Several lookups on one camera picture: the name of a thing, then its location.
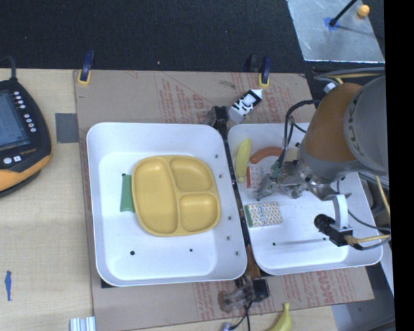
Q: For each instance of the brown cardboard board, red print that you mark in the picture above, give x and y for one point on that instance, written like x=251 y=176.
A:
x=130 y=96

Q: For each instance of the black and white milk carton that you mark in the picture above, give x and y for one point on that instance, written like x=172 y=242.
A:
x=244 y=107

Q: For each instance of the yellow banana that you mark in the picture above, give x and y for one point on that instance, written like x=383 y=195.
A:
x=242 y=158
x=280 y=325

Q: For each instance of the green flat toy piece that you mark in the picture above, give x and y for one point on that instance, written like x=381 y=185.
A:
x=125 y=195

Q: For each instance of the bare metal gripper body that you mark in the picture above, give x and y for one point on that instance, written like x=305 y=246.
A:
x=295 y=178

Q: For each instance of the black cylinder on white bracket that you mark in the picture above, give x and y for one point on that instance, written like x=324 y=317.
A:
x=331 y=226

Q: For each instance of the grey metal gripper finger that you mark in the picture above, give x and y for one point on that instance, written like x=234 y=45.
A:
x=262 y=192
x=270 y=180

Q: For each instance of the yellow divided plate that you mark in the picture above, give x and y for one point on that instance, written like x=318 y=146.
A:
x=160 y=197

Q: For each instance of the thin black and white rod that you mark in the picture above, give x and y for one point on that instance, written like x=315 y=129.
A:
x=235 y=187

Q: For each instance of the white plastic tray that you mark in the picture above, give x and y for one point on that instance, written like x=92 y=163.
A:
x=298 y=256
x=163 y=261

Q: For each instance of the orange and green patterned carton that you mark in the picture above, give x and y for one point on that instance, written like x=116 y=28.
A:
x=264 y=214

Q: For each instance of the orange sausage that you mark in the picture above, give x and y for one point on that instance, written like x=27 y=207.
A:
x=262 y=153

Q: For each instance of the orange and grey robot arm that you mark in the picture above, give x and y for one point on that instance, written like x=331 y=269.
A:
x=331 y=133

